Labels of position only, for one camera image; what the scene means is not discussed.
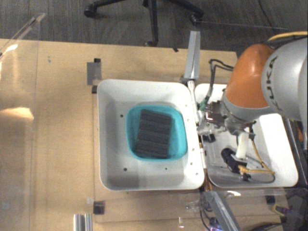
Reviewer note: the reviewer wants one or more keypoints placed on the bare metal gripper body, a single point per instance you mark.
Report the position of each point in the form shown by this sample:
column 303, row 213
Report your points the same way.
column 213, row 119

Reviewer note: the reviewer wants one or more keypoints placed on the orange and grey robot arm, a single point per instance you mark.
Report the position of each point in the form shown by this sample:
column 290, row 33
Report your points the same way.
column 284, row 80

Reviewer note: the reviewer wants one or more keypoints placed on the teal plastic bowl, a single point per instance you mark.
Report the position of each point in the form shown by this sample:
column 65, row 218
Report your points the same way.
column 179, row 138

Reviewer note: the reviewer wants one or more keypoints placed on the dark grey ribbed foam block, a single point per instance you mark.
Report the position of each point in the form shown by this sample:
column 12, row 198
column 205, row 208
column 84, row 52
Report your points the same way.
column 154, row 133

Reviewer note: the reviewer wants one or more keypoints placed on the white plastic tray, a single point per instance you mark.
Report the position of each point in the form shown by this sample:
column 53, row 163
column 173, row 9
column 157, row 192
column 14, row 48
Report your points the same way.
column 115, row 138
column 276, row 153

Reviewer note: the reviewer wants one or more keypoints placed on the black office chair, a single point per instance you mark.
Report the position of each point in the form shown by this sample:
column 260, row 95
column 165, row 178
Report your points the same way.
column 154, row 13

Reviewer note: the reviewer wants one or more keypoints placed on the black cylinder on white bracket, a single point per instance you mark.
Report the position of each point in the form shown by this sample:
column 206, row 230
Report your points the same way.
column 231, row 160

